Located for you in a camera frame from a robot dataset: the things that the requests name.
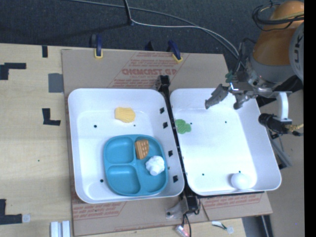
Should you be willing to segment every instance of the wooden surface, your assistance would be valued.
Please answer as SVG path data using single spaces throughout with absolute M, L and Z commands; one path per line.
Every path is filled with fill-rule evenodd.
M 49 236 L 50 222 L 72 220 L 64 95 L 48 92 L 48 74 L 62 73 L 63 48 L 49 47 L 42 58 L 41 46 L 0 44 L 0 64 L 27 63 L 0 80 L 0 198 L 6 215 L 31 216 L 29 223 L 0 225 L 0 236 Z M 42 108 L 50 108 L 60 126 L 43 125 Z M 245 237 L 241 219 L 223 223 L 233 227 L 230 236 Z M 173 228 L 96 236 L 178 236 Z M 192 231 L 197 237 L 229 235 L 211 222 L 192 224 Z

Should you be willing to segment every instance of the cardboard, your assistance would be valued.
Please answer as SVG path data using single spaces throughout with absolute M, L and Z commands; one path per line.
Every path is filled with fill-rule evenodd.
M 87 204 L 75 192 L 67 99 L 78 88 L 152 88 L 159 75 L 169 75 L 170 92 L 177 88 L 209 88 L 225 84 L 228 72 L 221 54 L 181 54 L 177 63 L 168 52 L 104 50 L 103 59 L 93 49 L 62 50 L 66 125 L 71 175 L 74 235 L 90 235 L 176 225 L 166 210 L 178 197 L 129 202 Z M 201 199 L 198 215 L 190 222 L 231 219 L 272 213 L 266 193 Z

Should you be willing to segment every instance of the white egg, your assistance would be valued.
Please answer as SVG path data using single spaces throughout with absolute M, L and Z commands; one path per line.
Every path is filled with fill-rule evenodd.
M 239 190 L 250 189 L 251 186 L 251 178 L 243 173 L 235 173 L 231 178 L 232 186 Z

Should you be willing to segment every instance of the blue divided plate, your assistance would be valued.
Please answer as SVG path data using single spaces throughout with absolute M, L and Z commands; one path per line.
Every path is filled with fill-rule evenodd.
M 134 143 L 142 139 L 148 140 L 149 152 L 144 159 L 138 159 Z M 161 156 L 164 160 L 164 171 L 157 176 L 151 175 L 145 166 L 153 156 Z M 160 143 L 151 136 L 132 134 L 113 137 L 104 146 L 103 158 L 109 187 L 120 195 L 153 195 L 167 185 L 165 155 Z

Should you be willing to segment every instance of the blue clamp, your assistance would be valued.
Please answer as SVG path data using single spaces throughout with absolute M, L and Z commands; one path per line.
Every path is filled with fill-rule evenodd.
M 94 57 L 97 59 L 103 58 L 103 52 L 102 52 L 102 40 L 101 36 L 97 34 L 96 36 L 96 48 L 94 49 Z
M 169 52 L 170 50 L 172 51 L 172 57 L 173 59 L 177 62 L 180 63 L 183 61 L 183 58 L 181 57 L 179 48 L 177 46 L 177 44 L 175 42 L 173 42 L 172 40 L 168 41 L 168 49 L 167 52 Z

